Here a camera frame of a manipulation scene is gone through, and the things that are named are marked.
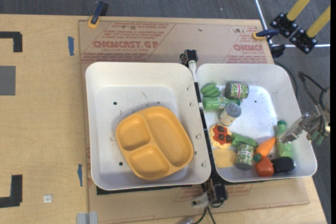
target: toy carrot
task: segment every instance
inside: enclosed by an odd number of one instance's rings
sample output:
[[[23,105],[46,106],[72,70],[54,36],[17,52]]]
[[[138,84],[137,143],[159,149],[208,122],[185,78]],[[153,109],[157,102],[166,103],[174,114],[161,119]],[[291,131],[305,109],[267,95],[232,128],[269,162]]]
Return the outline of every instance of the toy carrot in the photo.
[[[271,151],[275,144],[276,138],[275,136],[269,138],[266,141],[263,141],[257,148],[256,148],[256,154],[260,153],[262,157],[266,157],[268,153]]]

